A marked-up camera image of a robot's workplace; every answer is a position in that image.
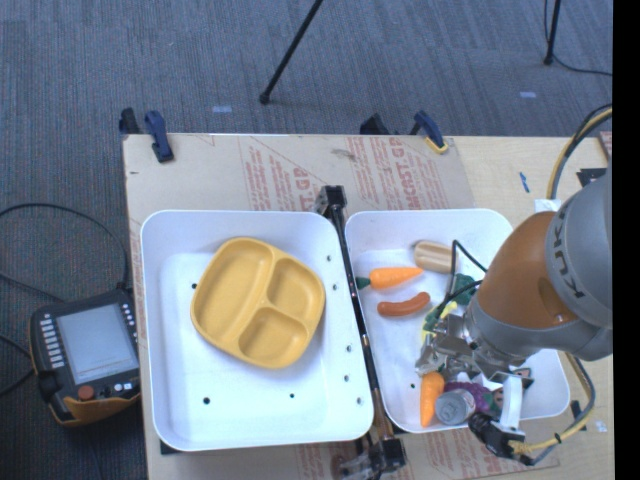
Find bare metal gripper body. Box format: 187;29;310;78
430;312;525;383

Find yellow and green corn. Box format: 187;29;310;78
420;300;459;345

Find white plastic tray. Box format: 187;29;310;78
344;208;572;435
139;209;376;453

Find purple grapes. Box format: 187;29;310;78
443;380;495;415

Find orange carrot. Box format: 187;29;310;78
355;266;425;291
419;370;446;429

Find silver can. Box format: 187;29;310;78
434;388;478;426

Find green broccoli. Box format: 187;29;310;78
451;273;480;307

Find orange-brown sausage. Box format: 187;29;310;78
376;291;432;319

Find tan bread bun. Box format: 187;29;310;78
413;239;459;276

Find thin black rod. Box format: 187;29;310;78
327;202;397;440

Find yellow divided plate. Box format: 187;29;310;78
189;236;327;371

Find brown cardboard board red print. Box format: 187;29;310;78
122;132;564;480

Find black cylinder on white bracket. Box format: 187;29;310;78
467;372;534;462

